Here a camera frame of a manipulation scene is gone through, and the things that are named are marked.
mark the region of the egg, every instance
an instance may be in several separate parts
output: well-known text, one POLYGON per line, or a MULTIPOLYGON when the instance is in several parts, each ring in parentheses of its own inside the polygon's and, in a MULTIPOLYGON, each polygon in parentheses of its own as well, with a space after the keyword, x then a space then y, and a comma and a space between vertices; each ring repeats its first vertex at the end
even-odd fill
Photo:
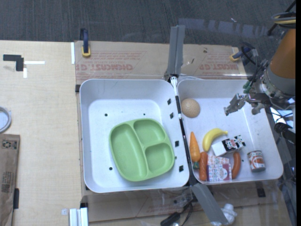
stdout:
POLYGON ((195 99, 187 98, 181 102, 182 113, 187 117, 197 117, 201 111, 201 107, 195 99))

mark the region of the wooden table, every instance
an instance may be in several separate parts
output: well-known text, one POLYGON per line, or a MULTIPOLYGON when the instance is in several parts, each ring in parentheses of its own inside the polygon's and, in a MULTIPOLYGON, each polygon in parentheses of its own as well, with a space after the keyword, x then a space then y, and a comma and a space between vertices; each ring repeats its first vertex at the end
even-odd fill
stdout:
MULTIPOLYGON (((70 208, 82 198, 75 66, 71 43, 0 41, 3 54, 21 55, 27 78, 15 62, 0 60, 0 105, 11 111, 12 124, 5 132, 21 136, 16 187, 19 208, 14 226, 66 226, 70 208)), ((275 202, 235 208, 234 225, 290 225, 282 193, 275 202)), ((159 225, 166 216, 123 219, 91 225, 159 225)), ((204 212, 193 213, 186 225, 211 225, 204 212)))

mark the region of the orange carrot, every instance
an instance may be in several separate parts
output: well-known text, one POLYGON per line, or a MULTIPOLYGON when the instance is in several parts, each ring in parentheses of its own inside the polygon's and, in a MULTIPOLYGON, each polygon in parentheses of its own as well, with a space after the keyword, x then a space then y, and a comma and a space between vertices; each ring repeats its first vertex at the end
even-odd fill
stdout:
POLYGON ((192 162, 199 161, 199 159, 200 159, 201 156, 200 156, 198 142, 197 142, 197 139, 196 139, 193 131, 190 134, 190 146, 189 146, 189 150, 190 150, 190 156, 191 156, 192 162))

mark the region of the carrot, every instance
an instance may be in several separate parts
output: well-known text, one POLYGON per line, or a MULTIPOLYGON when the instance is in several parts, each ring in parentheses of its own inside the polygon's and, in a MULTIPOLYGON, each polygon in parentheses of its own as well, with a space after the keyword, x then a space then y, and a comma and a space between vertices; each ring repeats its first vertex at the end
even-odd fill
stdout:
POLYGON ((234 152, 233 158, 234 158, 234 165, 231 172, 232 172, 232 179, 235 179, 239 173, 240 163, 241 163, 239 152, 234 152))
POLYGON ((199 179, 202 181, 207 180, 207 161, 208 154, 206 152, 201 152, 199 159, 199 179))
POLYGON ((200 159, 201 156, 200 156, 198 142, 197 142, 197 139, 196 139, 193 131, 190 134, 189 150, 190 150, 191 160, 193 162, 199 161, 199 159, 200 159))

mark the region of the cable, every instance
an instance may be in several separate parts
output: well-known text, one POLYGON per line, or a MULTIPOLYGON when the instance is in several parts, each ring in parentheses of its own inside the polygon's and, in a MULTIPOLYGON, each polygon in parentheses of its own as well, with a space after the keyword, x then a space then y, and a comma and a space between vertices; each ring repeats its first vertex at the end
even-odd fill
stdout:
POLYGON ((291 116, 292 114, 293 114, 293 113, 289 113, 289 114, 286 114, 286 115, 279 115, 280 117, 279 117, 275 122, 277 122, 278 120, 280 120, 280 119, 282 119, 282 118, 291 116))
POLYGON ((267 114, 271 114, 271 115, 277 115, 277 116, 282 116, 282 115, 280 115, 280 114, 276 114, 276 113, 274 113, 274 112, 267 112, 267 114))
MULTIPOLYGON (((249 57, 249 55, 245 52, 245 47, 244 47, 244 44, 245 43, 243 43, 243 45, 241 46, 241 52, 243 53, 243 55, 252 63, 252 64, 254 64, 254 65, 256 65, 256 70, 255 70, 255 73, 253 74, 253 76, 251 77, 251 79, 249 80, 250 81, 250 84, 249 84, 249 87, 251 87, 252 85, 253 85, 253 83, 255 82, 255 78, 256 78, 256 75, 257 75, 257 73, 258 73, 258 71, 259 71, 259 65, 258 65, 258 54, 257 54, 257 52, 255 52, 254 53, 254 57, 255 57, 255 61, 253 61, 250 57, 249 57)), ((249 46, 249 47, 251 47, 252 48, 252 52, 253 52, 253 50, 256 50, 256 48, 254 48, 252 45, 250 45, 250 44, 247 44, 247 46, 249 46)))
POLYGON ((193 212, 193 206, 192 206, 192 201, 191 200, 189 203, 187 203, 184 207, 182 212, 178 213, 178 212, 174 212, 172 215, 170 215, 168 218, 164 219, 163 221, 161 221, 160 225, 161 226, 170 226, 172 225, 175 221, 179 220, 181 217, 181 214, 184 213, 187 208, 189 208, 189 212, 184 220, 184 222, 180 225, 183 226, 187 220, 189 219, 189 217, 191 216, 192 212, 193 212))
POLYGON ((275 132, 280 134, 283 138, 285 138, 288 142, 296 145, 296 133, 293 131, 293 128, 287 124, 278 122, 274 126, 275 132))
MULTIPOLYGON (((290 10, 296 5, 296 0, 294 0, 292 2, 292 4, 285 10, 285 13, 288 13, 290 12, 290 10)), ((270 36, 272 34, 272 31, 277 27, 278 24, 274 23, 273 26, 268 30, 267 32, 267 35, 270 36)), ((282 26, 282 25, 279 25, 281 27, 284 27, 284 28, 296 28, 296 26, 292 27, 292 26, 282 26)))
POLYGON ((278 24, 282 28, 295 29, 296 24, 278 24))
POLYGON ((183 222, 180 226, 183 226, 183 225, 187 222, 187 220, 189 219, 189 217, 191 216, 191 214, 192 214, 192 212, 193 212, 192 202, 189 202, 186 206, 189 207, 189 212, 188 212, 188 214, 187 214, 187 216, 186 216, 184 222, 183 222))
POLYGON ((3 108, 2 106, 0 106, 0 112, 3 112, 8 117, 8 121, 6 122, 5 126, 0 128, 0 133, 2 133, 9 128, 9 126, 11 124, 11 116, 10 116, 8 110, 3 108))
POLYGON ((285 21, 278 21, 278 22, 274 22, 276 24, 295 24, 296 23, 296 19, 294 20, 285 20, 285 21))
POLYGON ((277 13, 272 16, 274 22, 294 21, 296 22, 296 12, 277 13))

